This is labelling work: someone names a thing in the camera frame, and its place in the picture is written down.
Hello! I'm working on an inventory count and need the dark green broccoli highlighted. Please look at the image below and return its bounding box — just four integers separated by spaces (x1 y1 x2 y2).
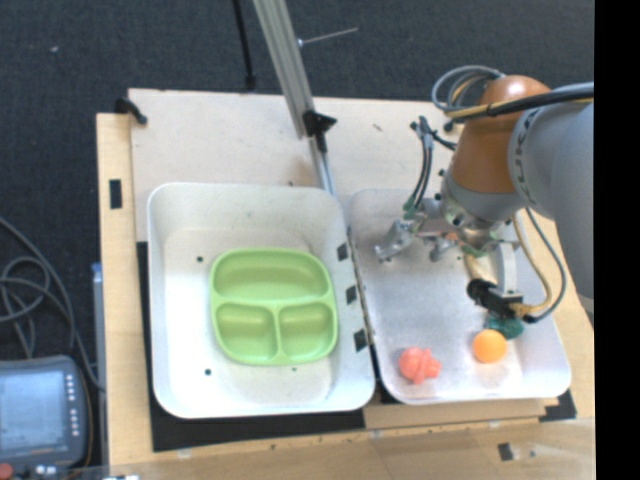
486 315 526 341

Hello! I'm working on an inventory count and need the black cylinder on white bracket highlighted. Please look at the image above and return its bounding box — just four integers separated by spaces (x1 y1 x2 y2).
466 240 525 320

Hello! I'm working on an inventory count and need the black block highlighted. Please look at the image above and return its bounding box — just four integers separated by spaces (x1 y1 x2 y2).
301 109 338 153

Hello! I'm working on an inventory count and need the orange ball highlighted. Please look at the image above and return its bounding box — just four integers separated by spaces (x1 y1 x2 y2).
472 328 509 365

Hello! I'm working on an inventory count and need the pink lumpy toy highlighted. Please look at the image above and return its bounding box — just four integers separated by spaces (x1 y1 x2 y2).
397 346 443 386

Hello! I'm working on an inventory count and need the pale wood board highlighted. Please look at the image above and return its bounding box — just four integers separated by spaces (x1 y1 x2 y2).
127 87 577 432

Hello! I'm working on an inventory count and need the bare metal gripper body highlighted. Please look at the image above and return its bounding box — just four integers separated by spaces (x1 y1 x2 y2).
411 198 502 248

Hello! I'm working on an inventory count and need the white plastic tray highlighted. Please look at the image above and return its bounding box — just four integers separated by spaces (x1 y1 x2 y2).
345 187 573 406
146 182 377 420

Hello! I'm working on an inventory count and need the green divided plate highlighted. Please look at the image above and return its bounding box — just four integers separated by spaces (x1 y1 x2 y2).
208 247 340 367

